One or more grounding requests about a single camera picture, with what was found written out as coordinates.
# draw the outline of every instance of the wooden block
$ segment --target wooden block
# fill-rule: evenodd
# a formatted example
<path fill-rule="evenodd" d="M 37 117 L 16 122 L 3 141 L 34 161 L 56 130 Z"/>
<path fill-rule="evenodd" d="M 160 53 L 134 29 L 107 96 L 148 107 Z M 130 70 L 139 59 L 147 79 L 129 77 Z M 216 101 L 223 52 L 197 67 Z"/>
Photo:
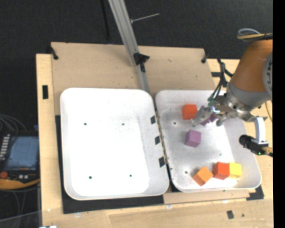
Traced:
<path fill-rule="evenodd" d="M 203 186 L 207 181 L 213 177 L 213 174 L 206 166 L 203 166 L 192 178 L 200 185 Z"/>
<path fill-rule="evenodd" d="M 191 147 L 197 147 L 201 142 L 201 132 L 195 130 L 189 130 L 186 133 L 185 145 Z"/>
<path fill-rule="evenodd" d="M 229 168 L 230 168 L 230 178 L 239 178 L 242 175 L 242 165 L 239 163 L 235 162 L 230 162 L 229 163 Z"/>
<path fill-rule="evenodd" d="M 213 177 L 224 180 L 230 175 L 230 167 L 228 163 L 217 162 L 212 166 Z"/>
<path fill-rule="evenodd" d="M 190 120 L 195 117 L 198 108 L 195 104 L 186 104 L 183 106 L 181 113 L 184 120 Z"/>

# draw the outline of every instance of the white plastic part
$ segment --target white plastic part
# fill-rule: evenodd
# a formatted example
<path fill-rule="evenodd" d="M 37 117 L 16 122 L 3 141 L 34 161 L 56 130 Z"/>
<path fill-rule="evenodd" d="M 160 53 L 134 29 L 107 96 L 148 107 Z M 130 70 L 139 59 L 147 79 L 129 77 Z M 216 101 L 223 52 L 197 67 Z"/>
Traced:
<path fill-rule="evenodd" d="M 60 97 L 64 186 L 76 200 L 156 196 L 169 186 L 152 97 L 70 88 Z"/>
<path fill-rule="evenodd" d="M 155 102 L 172 182 L 183 192 L 256 188 L 261 183 L 261 173 L 255 155 L 244 149 L 238 141 L 241 135 L 246 134 L 241 119 L 228 119 L 219 127 L 215 122 L 193 127 L 190 120 L 182 118 L 181 109 L 185 104 L 196 104 L 200 109 L 202 105 L 207 106 L 207 98 L 211 94 L 210 90 L 166 90 L 156 95 Z M 185 134 L 190 129 L 201 132 L 198 147 L 184 144 Z M 239 179 L 225 180 L 211 178 L 203 186 L 192 178 L 202 166 L 212 171 L 213 164 L 219 161 L 240 163 L 242 176 Z"/>

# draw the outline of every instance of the orange button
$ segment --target orange button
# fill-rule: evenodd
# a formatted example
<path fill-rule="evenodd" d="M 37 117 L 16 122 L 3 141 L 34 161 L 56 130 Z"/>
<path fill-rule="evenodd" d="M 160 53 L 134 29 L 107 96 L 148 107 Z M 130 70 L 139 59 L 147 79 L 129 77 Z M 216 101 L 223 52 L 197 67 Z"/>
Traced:
<path fill-rule="evenodd" d="M 9 174 L 6 171 L 0 172 L 0 178 L 1 179 L 7 179 L 8 176 L 9 176 Z"/>

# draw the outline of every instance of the electronic device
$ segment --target electronic device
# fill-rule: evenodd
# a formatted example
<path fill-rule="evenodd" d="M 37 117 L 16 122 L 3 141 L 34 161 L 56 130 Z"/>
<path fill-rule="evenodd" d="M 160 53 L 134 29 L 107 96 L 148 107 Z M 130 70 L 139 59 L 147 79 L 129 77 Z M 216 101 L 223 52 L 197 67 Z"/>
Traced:
<path fill-rule="evenodd" d="M 4 133 L 0 141 L 0 189 L 21 189 L 39 182 L 38 132 Z"/>

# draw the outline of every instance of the black mat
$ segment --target black mat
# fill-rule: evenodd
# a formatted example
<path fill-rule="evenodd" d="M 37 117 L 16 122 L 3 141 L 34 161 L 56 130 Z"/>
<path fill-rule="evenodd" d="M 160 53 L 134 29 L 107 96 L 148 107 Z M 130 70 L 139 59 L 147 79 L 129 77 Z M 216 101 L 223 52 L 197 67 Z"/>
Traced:
<path fill-rule="evenodd" d="M 59 168 L 60 168 L 60 179 L 61 179 L 61 190 L 62 190 L 61 194 L 62 194 L 64 214 L 101 210 L 101 209 L 122 209 L 122 208 L 133 208 L 133 207 L 163 204 L 162 195 L 154 197 L 141 197 L 141 198 L 83 200 L 83 201 L 78 201 L 68 196 L 63 185 L 60 115 L 55 116 L 55 120 L 56 120 L 57 145 L 58 145 Z"/>

